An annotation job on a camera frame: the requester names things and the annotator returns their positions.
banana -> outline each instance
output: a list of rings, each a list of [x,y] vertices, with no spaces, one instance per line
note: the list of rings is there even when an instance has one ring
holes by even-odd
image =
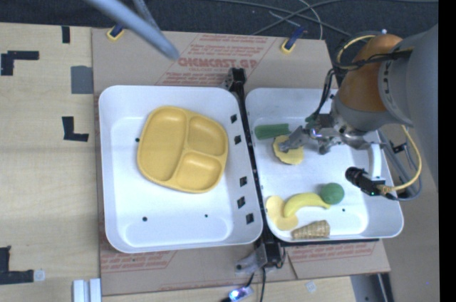
[[[298,209],[306,206],[324,207],[328,209],[331,205],[325,203],[317,193],[298,193],[291,196],[284,206],[284,217],[294,215]]]

cardboard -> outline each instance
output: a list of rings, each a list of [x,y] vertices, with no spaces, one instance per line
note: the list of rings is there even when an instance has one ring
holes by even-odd
[[[229,68],[244,68],[245,91],[254,88],[322,88],[331,68],[324,41],[298,40],[290,54],[280,46],[285,38],[211,33],[167,32],[180,51],[170,61],[134,33],[116,42],[107,29],[92,30],[95,136],[100,232],[100,272],[104,296],[210,286],[239,285],[249,276],[236,272],[238,260],[253,245],[123,254],[104,234],[103,180],[100,168],[98,97],[112,85],[222,85]],[[286,248],[281,269],[268,281],[370,274],[390,270],[382,241],[311,244]],[[254,282],[259,281],[258,274]]]

white tray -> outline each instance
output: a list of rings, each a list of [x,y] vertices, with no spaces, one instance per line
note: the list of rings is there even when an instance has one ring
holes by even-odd
[[[163,105],[201,113],[224,126],[228,159],[214,189],[180,192],[148,181],[138,170],[135,140],[150,112]],[[259,237],[263,223],[258,196],[239,106],[230,92],[119,85],[103,91],[99,112],[105,230],[116,249],[193,249],[249,244]]]
[[[304,119],[318,107],[320,97],[321,90],[317,89],[258,88],[248,94],[246,107],[264,202],[273,195],[286,200],[296,193],[318,193],[323,184],[336,182],[345,191],[343,201],[330,209],[300,209],[296,214],[299,219],[298,227],[325,219],[331,226],[330,240],[396,236],[403,228],[399,202],[385,197],[369,197],[345,178],[345,171],[351,166],[368,169],[367,151],[337,145],[333,146],[329,153],[320,155],[316,143],[310,142],[304,148],[304,160],[301,164],[286,165],[274,155],[273,140],[258,140],[255,137],[254,128],[257,125],[288,123],[290,131],[299,125],[305,125]],[[329,102],[325,103],[321,113],[329,112]],[[378,142],[377,134],[373,133],[368,140]],[[381,175],[386,179],[386,184],[392,185],[383,153],[381,162]],[[269,228],[279,239],[294,242],[290,231],[281,231],[268,217],[266,219]]]

black plug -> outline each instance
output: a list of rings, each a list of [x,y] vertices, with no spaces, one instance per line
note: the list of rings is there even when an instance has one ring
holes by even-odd
[[[353,185],[361,188],[361,190],[369,196],[379,196],[381,192],[379,185],[385,184],[384,179],[371,180],[365,176],[367,172],[357,167],[349,167],[345,172],[345,178]]]

yellow divided dish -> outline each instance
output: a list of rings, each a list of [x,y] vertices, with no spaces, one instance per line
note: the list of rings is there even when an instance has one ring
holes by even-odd
[[[164,106],[147,118],[137,163],[152,182],[202,193],[220,181],[227,156],[227,133],[218,122],[184,108]]]

